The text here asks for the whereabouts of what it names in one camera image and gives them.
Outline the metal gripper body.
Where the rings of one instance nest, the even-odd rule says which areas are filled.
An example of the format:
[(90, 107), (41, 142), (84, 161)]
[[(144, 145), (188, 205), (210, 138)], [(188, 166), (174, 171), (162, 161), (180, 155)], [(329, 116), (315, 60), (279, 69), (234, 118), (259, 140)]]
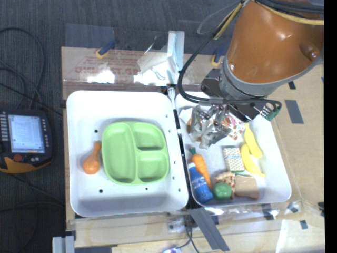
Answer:
[(267, 121), (272, 121), (282, 108), (282, 103), (279, 101), (258, 98), (240, 100), (211, 98), (210, 103), (226, 105), (225, 108), (243, 122), (253, 121), (258, 115)]

